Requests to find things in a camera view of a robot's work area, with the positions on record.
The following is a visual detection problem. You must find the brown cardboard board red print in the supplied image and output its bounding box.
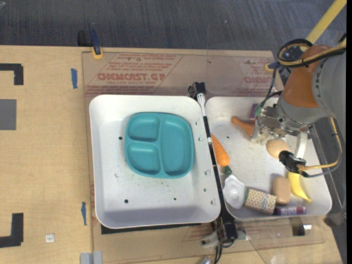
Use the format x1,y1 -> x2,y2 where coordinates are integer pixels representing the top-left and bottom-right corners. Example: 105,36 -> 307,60
81,48 -> 342,264

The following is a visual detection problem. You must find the thin black and white rod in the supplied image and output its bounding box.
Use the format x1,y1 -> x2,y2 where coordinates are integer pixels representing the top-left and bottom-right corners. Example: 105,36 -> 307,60
196,92 -> 229,220

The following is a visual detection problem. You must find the black block with thin wires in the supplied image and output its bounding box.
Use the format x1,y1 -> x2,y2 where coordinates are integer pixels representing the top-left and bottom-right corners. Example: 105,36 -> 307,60
221,218 -> 239,241
188,81 -> 207,97

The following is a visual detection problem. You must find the white plastic tray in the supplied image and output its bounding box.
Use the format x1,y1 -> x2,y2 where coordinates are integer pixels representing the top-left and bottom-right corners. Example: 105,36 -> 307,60
205,96 -> 333,222
89,93 -> 222,230

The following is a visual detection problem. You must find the tan round bread bun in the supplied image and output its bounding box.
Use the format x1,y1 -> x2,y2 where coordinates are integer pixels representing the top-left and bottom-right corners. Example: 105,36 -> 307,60
265,137 -> 290,160

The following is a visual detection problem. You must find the yellow banana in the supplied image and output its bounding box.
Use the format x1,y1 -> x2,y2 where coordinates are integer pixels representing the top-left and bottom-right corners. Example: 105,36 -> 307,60
287,170 -> 313,204

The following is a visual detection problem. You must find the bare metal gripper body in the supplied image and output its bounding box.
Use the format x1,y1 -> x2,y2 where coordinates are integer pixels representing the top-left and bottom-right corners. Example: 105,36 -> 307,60
255,104 -> 315,138

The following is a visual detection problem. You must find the orange carrot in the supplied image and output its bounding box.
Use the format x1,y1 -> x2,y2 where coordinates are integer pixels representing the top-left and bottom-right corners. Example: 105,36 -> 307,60
210,133 -> 233,176

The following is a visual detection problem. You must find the black cylinder on white bracket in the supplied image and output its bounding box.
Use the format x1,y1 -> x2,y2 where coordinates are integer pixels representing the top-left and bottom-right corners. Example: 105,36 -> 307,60
278,130 -> 309,175

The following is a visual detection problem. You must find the teal divided plate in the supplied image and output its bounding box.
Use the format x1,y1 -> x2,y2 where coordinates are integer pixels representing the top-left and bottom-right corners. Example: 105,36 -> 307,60
124,112 -> 195,179

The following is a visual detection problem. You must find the orange toy drumstick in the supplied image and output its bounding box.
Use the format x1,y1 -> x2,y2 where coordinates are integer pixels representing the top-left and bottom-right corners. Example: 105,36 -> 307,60
230,115 -> 257,138

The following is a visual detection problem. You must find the tan toy bread slice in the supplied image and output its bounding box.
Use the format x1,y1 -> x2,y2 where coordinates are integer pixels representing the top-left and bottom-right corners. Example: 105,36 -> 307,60
272,175 -> 292,206

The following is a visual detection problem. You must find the purple small bottle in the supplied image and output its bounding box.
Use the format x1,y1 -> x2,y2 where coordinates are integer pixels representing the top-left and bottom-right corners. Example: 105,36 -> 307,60
273,205 -> 307,217

